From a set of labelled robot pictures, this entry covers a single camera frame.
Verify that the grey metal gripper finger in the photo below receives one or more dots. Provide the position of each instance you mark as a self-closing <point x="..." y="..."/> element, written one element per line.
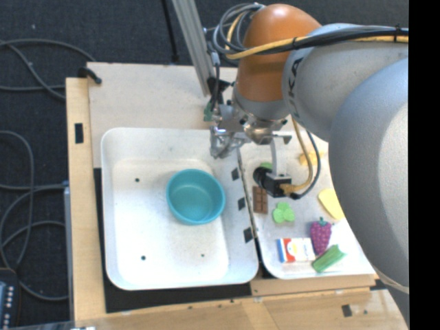
<point x="217" y="146"/>
<point x="233" y="146"/>

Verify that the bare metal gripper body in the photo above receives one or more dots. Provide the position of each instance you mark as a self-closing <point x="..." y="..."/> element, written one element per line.
<point x="262" y="132"/>

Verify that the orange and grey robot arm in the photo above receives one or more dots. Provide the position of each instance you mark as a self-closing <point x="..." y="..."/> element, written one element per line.
<point x="361" y="115"/>

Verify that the small green round piece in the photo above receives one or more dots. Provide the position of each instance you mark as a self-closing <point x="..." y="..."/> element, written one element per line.
<point x="265" y="166"/>

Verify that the yellow crinkled piece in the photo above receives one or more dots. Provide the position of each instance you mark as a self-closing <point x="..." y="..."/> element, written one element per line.
<point x="304" y="158"/>

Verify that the teal bowl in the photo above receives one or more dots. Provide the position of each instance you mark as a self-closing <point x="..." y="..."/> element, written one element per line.
<point x="196" y="198"/>

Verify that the brown chocolate bar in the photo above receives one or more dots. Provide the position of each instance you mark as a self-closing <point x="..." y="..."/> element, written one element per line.
<point x="260" y="200"/>

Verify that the light green broccoli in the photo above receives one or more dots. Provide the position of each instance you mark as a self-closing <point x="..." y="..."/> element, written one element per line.
<point x="283" y="213"/>

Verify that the pale wood board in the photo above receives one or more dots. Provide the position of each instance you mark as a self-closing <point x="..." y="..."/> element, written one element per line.
<point x="144" y="95"/>

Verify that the pale yellow flat wedge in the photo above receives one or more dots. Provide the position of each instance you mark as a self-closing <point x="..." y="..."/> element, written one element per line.
<point x="329" y="201"/>

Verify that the white plastic tray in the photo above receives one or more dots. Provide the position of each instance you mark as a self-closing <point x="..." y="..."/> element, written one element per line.
<point x="144" y="218"/>
<point x="299" y="225"/>

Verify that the purple grapes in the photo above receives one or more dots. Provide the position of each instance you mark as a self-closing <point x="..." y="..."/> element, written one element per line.
<point x="320" y="236"/>

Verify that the red white blue carton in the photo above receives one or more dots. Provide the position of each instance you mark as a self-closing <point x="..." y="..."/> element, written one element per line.
<point x="296" y="250"/>

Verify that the green ribbed stick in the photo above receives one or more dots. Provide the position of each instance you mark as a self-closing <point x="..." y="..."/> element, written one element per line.
<point x="328" y="259"/>

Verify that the black cylinder on white bracket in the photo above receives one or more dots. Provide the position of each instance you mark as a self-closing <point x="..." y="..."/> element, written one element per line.
<point x="279" y="184"/>

